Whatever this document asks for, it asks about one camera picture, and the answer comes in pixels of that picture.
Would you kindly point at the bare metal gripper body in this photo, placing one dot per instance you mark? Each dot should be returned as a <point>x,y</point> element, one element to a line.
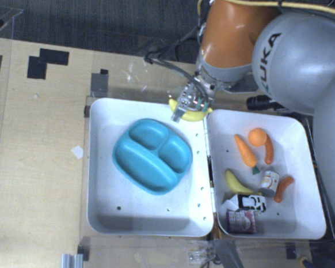
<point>194,95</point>

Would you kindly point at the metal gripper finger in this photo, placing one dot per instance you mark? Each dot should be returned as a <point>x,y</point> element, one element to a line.
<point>178,114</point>

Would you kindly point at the yellow banana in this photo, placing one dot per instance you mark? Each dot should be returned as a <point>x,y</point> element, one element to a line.
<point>235,184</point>
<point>192,117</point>

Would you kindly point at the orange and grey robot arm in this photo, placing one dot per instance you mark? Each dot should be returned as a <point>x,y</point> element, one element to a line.
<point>300,60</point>

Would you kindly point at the blue divided plate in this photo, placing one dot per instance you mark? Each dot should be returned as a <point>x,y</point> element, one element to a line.
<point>151,158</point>

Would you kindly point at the orange ball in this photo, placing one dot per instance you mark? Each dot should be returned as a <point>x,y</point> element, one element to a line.
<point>256,137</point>

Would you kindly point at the orange carrot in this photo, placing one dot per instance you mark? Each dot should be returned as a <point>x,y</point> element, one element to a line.
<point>245,152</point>

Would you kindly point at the orange sausage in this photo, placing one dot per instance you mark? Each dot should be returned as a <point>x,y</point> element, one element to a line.
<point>269,151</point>
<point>283,188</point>

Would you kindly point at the white plastic tray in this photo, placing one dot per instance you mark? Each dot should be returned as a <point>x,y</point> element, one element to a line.
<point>294,215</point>
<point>138,215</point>

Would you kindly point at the small white can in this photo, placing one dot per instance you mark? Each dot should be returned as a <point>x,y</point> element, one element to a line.
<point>270,182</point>

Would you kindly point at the black and white carton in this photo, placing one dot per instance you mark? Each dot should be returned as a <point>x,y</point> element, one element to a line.
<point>251,203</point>

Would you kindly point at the purple can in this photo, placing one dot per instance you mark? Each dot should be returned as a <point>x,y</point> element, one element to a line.
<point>241,222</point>

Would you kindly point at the black cylinder on white bracket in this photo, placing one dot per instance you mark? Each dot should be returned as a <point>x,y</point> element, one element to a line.
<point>259,102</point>

